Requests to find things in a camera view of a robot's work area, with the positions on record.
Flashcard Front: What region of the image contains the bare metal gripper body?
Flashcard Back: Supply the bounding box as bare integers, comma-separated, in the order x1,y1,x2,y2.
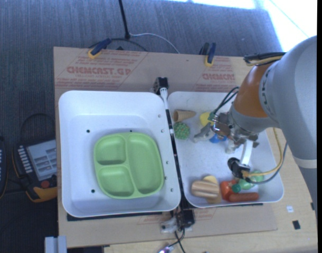
212,112,260,149

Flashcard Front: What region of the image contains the blue round toy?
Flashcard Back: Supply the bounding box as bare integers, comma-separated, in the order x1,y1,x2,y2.
209,133,228,144

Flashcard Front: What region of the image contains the yellow round toy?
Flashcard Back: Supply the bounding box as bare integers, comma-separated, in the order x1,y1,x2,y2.
199,111,214,128

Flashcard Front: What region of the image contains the green dotted ball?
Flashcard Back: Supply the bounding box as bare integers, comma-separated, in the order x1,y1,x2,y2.
173,122,191,140

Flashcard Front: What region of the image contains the white plastic tray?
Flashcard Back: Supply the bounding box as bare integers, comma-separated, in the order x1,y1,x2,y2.
58,90,182,218
167,90,285,209

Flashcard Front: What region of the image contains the tan ice cream cone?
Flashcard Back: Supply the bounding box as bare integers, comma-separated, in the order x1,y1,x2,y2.
173,109,197,123

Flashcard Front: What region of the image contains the thin black and white rod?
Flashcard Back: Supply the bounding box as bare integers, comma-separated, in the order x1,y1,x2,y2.
160,87,187,208

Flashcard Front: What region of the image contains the yellow tan bread slice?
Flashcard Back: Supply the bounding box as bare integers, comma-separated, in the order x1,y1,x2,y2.
202,175,223,205

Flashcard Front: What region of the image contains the light green toy vegetable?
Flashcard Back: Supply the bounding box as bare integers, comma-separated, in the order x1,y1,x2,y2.
238,170,265,191

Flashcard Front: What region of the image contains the orange carrot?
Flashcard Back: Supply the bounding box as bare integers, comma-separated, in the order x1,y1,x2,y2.
220,179,242,202

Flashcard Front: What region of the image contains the tan hot dog bun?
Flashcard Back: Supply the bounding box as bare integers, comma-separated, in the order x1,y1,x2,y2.
191,179,221,199

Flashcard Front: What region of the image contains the orange brown sausage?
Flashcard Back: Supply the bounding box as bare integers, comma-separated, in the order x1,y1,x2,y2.
228,192,260,203

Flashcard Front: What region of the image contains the green divided plate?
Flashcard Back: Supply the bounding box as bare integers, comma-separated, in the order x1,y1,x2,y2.
93,132,165,200

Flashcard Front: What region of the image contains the brown cardboard board red print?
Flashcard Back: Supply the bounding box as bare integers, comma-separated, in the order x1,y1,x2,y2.
53,46,279,249

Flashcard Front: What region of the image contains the black cylinder on white bracket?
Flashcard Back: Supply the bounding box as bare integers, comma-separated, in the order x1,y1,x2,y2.
227,140,254,179

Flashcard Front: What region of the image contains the black block with thin wires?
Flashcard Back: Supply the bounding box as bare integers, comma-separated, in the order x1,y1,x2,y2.
175,209,196,229
153,76,169,95

